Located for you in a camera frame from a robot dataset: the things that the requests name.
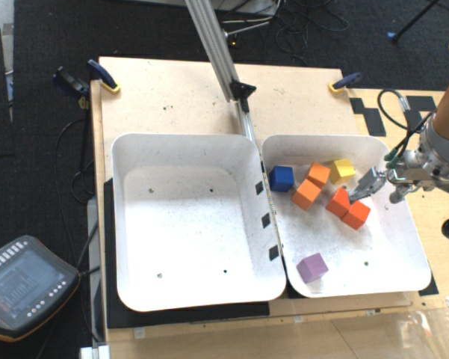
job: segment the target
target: purple cube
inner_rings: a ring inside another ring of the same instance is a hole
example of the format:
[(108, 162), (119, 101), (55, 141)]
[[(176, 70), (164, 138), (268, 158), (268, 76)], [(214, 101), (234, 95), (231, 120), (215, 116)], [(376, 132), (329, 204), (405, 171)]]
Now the purple cube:
[(304, 258), (297, 264), (297, 270), (305, 283), (316, 280), (329, 271), (321, 253)]

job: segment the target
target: metal frame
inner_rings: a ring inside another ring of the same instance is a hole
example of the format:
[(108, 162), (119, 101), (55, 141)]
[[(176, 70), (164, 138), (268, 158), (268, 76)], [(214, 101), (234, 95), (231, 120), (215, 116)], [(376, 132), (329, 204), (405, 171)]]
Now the metal frame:
[(217, 21), (211, 0), (185, 1), (224, 96), (228, 101), (236, 100), (242, 132), (255, 143), (256, 138), (250, 114), (243, 111), (241, 100), (234, 97), (231, 90), (231, 84), (239, 82), (239, 77), (226, 44), (226, 35)]

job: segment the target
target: yellow clamp tip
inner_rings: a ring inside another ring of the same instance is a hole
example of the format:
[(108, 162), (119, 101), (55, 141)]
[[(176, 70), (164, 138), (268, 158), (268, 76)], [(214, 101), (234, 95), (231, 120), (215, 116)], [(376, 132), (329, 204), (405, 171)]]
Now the yellow clamp tip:
[(345, 89), (345, 87), (342, 87), (342, 88), (339, 88), (339, 89), (335, 89), (335, 88), (333, 87), (333, 85), (334, 85), (333, 82), (331, 82), (331, 83), (329, 84), (329, 90), (330, 90), (330, 93), (333, 93), (333, 94), (335, 94), (335, 93), (340, 93), (340, 92), (342, 92), (342, 91)]
[(102, 82), (102, 86), (104, 89), (106, 89), (108, 92), (112, 93), (112, 94), (116, 94), (120, 91), (121, 89), (121, 85), (117, 84), (117, 86), (115, 88), (112, 88), (109, 85), (106, 85), (104, 82)]

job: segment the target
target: yellow cube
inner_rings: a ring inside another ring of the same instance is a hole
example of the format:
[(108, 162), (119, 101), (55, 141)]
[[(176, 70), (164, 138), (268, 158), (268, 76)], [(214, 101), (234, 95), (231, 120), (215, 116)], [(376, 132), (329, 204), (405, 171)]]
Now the yellow cube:
[(356, 170), (353, 168), (349, 159), (338, 159), (330, 164), (329, 167), (330, 180), (334, 185), (346, 183), (356, 175)]

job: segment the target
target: hole in bin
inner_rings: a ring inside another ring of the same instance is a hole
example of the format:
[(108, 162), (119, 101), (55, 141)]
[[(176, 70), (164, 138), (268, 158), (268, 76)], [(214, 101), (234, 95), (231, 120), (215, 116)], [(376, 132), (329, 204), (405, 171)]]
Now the hole in bin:
[(269, 260), (275, 260), (279, 256), (279, 248), (277, 245), (269, 249)]
[(270, 214), (267, 213), (264, 217), (261, 218), (262, 227), (266, 228), (270, 224)]
[(264, 184), (261, 181), (258, 184), (256, 184), (256, 194), (260, 195), (263, 190), (264, 190)]

